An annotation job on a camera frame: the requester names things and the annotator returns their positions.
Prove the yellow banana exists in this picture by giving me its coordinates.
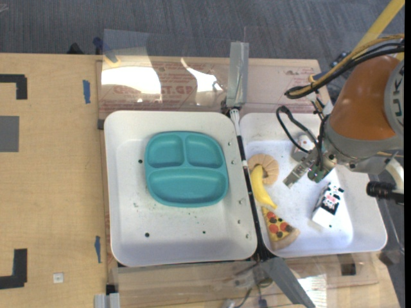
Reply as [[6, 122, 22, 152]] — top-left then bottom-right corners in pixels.
[[249, 165, 278, 210]]

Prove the white plastic tray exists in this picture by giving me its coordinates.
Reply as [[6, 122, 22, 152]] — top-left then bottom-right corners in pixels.
[[103, 110, 259, 268], [239, 112, 389, 259]]

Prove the teal divided plate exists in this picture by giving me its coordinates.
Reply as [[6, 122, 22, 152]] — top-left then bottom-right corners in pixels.
[[144, 130, 230, 209]]

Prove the toy pizza slice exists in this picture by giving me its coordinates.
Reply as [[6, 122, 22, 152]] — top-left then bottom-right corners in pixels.
[[260, 205, 301, 252]]

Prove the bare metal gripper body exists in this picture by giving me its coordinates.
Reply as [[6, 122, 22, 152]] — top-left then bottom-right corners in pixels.
[[306, 151, 338, 176]]

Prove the black cylinder on white bracket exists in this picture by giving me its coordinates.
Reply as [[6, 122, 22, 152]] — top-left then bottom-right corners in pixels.
[[366, 158, 405, 205]]

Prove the brown cardboard board, red print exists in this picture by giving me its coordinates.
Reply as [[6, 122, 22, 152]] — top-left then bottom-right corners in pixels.
[[96, 55, 381, 289]]

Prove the white carton with cow print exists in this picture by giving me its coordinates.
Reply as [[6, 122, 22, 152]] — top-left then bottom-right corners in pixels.
[[311, 182, 345, 230]]

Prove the tan toy croissant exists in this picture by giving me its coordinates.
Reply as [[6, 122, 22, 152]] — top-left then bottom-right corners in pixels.
[[247, 153, 281, 186]]

